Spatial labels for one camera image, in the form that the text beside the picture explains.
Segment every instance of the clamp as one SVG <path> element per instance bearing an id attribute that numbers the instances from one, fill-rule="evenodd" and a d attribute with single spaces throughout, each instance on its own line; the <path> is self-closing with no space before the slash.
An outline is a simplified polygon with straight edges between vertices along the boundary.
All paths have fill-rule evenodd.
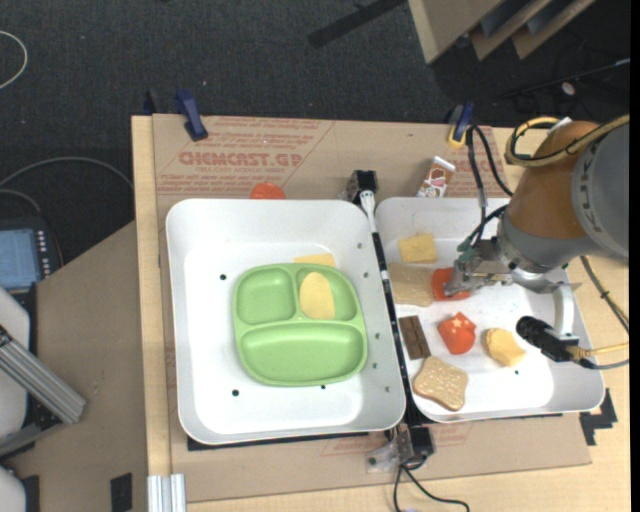
<path id="1" fill-rule="evenodd" d="M 471 114 L 473 113 L 473 102 L 467 101 L 464 105 L 457 105 L 451 116 L 449 116 L 450 123 L 453 124 L 447 137 L 447 143 L 449 146 L 455 149 L 460 149 L 466 144 L 467 129 L 471 124 Z"/>
<path id="2" fill-rule="evenodd" d="M 184 127 L 189 133 L 191 140 L 197 142 L 206 139 L 209 133 L 202 124 L 195 96 L 191 94 L 188 89 L 178 89 L 175 99 L 178 113 L 187 116 L 187 122 L 184 124 Z"/>

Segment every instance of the green plate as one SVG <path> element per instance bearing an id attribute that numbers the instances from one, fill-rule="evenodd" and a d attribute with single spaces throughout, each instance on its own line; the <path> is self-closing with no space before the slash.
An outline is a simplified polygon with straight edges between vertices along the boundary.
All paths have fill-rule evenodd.
<path id="1" fill-rule="evenodd" d="M 310 272 L 325 276 L 335 318 L 306 316 L 299 301 Z M 313 386 L 348 379 L 367 359 L 367 335 L 351 281 L 326 265 L 283 263 L 245 272 L 233 293 L 240 360 L 255 379 L 275 386 Z"/>

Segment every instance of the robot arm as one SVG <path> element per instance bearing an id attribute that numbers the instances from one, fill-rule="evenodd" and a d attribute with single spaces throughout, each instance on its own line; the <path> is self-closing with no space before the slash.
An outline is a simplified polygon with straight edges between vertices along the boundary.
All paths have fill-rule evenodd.
<path id="1" fill-rule="evenodd" d="M 533 158 L 523 160 L 515 142 L 529 127 L 516 129 L 507 146 L 507 160 L 526 169 L 509 204 L 487 216 L 499 219 L 496 236 L 474 241 L 482 232 L 478 226 L 460 245 L 444 293 L 516 283 L 553 294 L 554 327 L 527 317 L 518 322 L 518 334 L 554 361 L 596 367 L 587 359 L 596 351 L 581 349 L 570 336 L 573 285 L 553 282 L 547 274 L 576 257 L 586 262 L 587 255 L 628 260 L 629 116 L 602 126 L 556 123 Z"/>

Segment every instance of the black connector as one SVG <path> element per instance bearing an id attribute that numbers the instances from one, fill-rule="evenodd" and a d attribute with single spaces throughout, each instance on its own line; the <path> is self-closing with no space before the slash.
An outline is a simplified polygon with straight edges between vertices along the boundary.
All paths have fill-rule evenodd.
<path id="1" fill-rule="evenodd" d="M 575 336 L 561 338 L 549 324 L 531 316 L 523 316 L 518 320 L 516 332 L 555 362 L 571 361 L 573 355 L 567 350 L 567 347 L 575 347 L 580 341 Z"/>
<path id="2" fill-rule="evenodd" d="M 435 453 L 436 448 L 428 427 L 414 425 L 409 427 L 409 433 L 411 434 L 413 453 L 417 458 L 426 460 Z"/>
<path id="3" fill-rule="evenodd" d="M 360 205 L 360 192 L 363 190 L 370 190 L 374 194 L 378 191 L 376 171 L 353 171 L 345 190 L 347 199 L 356 206 Z"/>

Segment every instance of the monitor screen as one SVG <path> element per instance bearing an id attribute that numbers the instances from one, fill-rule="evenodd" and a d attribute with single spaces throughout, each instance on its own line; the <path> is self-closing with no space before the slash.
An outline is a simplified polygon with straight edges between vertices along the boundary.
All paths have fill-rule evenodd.
<path id="1" fill-rule="evenodd" d="M 0 230 L 0 285 L 6 290 L 29 288 L 40 279 L 34 231 Z"/>

